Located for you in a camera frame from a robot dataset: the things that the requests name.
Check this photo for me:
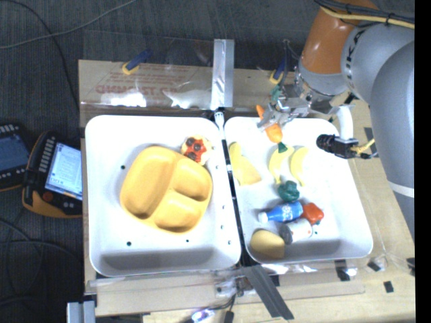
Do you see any green broccoli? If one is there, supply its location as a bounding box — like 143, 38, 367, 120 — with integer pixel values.
277, 180, 301, 203

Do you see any yellow divided plate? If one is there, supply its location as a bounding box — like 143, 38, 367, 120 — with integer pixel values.
119, 145, 214, 234

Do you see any tan bread roll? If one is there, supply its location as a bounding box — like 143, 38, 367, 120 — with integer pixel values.
249, 229, 287, 260

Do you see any orange carrot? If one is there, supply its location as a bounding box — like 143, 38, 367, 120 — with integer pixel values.
255, 104, 289, 153

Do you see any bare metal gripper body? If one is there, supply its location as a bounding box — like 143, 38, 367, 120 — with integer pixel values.
275, 81, 339, 118

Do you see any yellow banana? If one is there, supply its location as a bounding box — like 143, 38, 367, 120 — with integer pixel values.
289, 145, 310, 188
267, 145, 296, 186

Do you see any red pepper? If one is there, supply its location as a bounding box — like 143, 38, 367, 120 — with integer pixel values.
300, 202, 325, 226

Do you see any round pizza with red topping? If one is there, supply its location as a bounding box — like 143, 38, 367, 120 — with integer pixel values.
180, 135, 213, 166

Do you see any brown cardboard board red print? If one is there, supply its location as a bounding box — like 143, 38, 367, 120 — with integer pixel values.
77, 59, 387, 318

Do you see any blue and white bottle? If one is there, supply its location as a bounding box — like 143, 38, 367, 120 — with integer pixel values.
257, 201, 304, 225

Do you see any pale yellow bottle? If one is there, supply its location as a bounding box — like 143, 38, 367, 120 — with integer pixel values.
228, 141, 263, 186

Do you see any black cylinder on white bracket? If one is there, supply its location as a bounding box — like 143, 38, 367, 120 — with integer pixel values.
315, 104, 360, 159

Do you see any white can with grey lid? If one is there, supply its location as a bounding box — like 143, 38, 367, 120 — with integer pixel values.
279, 219, 315, 246

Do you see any white plastic tray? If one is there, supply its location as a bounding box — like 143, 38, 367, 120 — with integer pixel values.
84, 114, 242, 278
224, 116, 374, 266

